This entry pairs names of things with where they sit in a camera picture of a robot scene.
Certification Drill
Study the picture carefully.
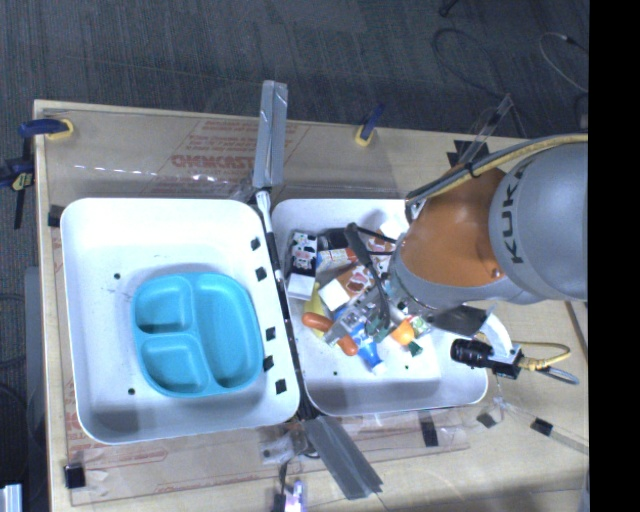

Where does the blue divided plate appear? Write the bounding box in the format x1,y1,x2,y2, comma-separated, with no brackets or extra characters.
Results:
130,271,266,399

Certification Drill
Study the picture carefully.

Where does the black can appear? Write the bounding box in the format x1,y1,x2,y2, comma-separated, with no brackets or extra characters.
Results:
320,227,351,251

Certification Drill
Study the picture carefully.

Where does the white and brown carton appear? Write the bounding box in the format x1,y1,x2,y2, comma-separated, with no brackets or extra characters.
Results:
333,263,376,301

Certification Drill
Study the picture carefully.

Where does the orange red sausage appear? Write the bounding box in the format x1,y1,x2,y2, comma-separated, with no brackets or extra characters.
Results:
301,311,360,357

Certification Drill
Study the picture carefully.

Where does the black and white cow carton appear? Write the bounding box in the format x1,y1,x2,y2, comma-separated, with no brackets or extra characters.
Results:
284,229,319,279

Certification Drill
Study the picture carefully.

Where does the yellow banana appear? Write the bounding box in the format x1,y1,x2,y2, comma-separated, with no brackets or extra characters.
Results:
302,282,331,341

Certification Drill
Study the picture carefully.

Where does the white cube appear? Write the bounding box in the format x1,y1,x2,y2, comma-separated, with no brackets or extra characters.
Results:
317,281,351,312

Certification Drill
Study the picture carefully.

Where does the white box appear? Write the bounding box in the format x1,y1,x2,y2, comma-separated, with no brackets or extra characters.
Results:
286,272,317,302

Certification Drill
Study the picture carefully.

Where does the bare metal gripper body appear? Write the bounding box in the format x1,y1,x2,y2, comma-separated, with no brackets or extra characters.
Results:
353,285,435,347

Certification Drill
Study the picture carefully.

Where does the brown cardboard board red print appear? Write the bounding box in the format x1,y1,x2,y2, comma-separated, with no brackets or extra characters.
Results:
42,107,472,507

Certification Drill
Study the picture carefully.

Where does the white plastic tray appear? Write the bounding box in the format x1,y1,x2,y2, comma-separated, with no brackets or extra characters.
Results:
269,197,490,418
59,196,302,446

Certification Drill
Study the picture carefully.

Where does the blue and white bottle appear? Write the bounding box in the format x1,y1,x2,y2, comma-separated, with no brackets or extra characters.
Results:
355,335,389,376

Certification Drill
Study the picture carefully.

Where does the black cylinder on white bracket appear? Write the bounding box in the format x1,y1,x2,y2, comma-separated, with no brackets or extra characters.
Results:
449,312,525,380

